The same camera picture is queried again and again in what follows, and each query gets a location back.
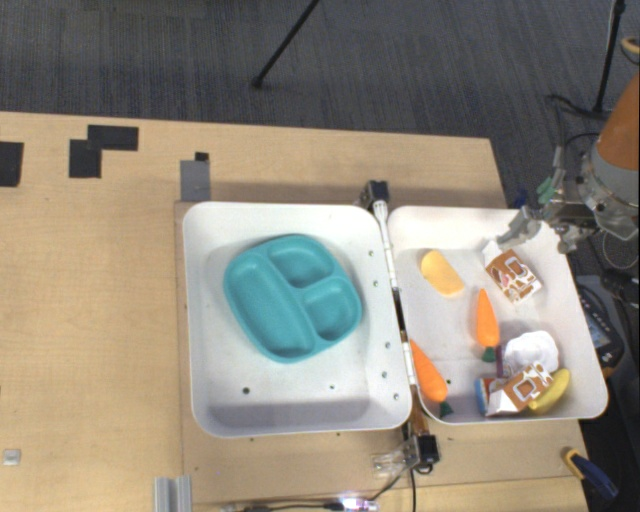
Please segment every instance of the gray carpet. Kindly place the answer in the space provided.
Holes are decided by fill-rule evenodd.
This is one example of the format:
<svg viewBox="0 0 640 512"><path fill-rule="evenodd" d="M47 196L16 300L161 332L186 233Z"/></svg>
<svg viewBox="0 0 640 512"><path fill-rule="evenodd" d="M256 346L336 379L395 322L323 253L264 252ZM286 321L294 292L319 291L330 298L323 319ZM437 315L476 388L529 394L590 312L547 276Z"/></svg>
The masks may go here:
<svg viewBox="0 0 640 512"><path fill-rule="evenodd" d="M487 137L508 202L533 204L559 137L544 95L593 106L612 5L323 0L252 89L306 3L4 0L0 110ZM620 37L639 32L628 0ZM605 108L636 71L616 50ZM564 120L567 135L601 127ZM570 172L588 145L571 146ZM571 257L576 273L601 272L600 243ZM624 263L636 244L611 252Z"/></svg>

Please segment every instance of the wooden surface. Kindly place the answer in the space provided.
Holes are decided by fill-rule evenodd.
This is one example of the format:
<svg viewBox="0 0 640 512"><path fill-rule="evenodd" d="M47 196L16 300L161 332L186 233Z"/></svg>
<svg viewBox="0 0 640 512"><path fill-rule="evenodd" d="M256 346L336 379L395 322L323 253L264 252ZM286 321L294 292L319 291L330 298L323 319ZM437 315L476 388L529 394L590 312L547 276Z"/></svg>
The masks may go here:
<svg viewBox="0 0 640 512"><path fill-rule="evenodd" d="M101 180L69 179L69 139L86 138L91 123L140 127L139 151L104 152ZM174 258L180 160L210 154L216 199L350 203L368 179L387 179L393 206L504 204L490 145L477 139L0 113L0 140L25 143L20 186L0 188L0 450L22 450L19 466L0 466L3 512L147 511L154 477L190 471ZM419 480L424 510L586 510L559 458L567 445L584 451L577 422L537 425L496 436L434 424L443 460ZM233 475L217 499L294 486L323 494L347 478L377 488L370 454L396 436L212 439ZM267 470L240 472L256 454ZM525 477L503 482L522 466ZM208 501L198 485L194 499ZM390 492L385 512L406 510L409 495Z"/></svg>

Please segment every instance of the banana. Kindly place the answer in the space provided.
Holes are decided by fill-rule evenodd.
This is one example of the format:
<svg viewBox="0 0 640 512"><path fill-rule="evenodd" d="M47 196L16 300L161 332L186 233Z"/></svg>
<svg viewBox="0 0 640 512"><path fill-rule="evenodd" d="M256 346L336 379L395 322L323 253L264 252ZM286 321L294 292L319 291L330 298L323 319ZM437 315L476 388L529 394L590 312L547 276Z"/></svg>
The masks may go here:
<svg viewBox="0 0 640 512"><path fill-rule="evenodd" d="M545 414L567 390L570 378L571 372L566 368L556 371L551 385L538 398L529 402L529 409L534 414Z"/></svg>

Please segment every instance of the carrot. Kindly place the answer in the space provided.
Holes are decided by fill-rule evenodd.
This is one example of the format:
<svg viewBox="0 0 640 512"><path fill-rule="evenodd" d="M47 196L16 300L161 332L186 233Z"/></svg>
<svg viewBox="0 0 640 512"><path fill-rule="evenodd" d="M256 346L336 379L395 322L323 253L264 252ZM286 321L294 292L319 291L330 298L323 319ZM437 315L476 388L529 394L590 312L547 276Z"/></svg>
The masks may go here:
<svg viewBox="0 0 640 512"><path fill-rule="evenodd" d="M480 345L486 347L482 360L487 363L494 362L496 360L494 347L500 343L500 327L487 291L484 288L481 288L478 294L476 338Z"/></svg>
<svg viewBox="0 0 640 512"><path fill-rule="evenodd" d="M446 402L447 393L449 392L447 383L420 347L413 340L410 340L410 343L420 391L427 399L440 404L441 418L452 413L453 409Z"/></svg>

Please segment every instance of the teal plate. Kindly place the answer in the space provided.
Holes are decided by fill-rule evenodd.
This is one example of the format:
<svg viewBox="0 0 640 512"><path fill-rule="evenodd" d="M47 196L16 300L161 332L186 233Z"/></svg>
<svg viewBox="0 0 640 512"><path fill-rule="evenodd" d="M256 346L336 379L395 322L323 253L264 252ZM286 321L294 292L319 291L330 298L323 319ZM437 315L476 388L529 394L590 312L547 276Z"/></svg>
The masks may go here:
<svg viewBox="0 0 640 512"><path fill-rule="evenodd" d="M319 242L290 235L236 256L224 293L245 334L281 363L311 357L346 338L360 323L353 283Z"/></svg>

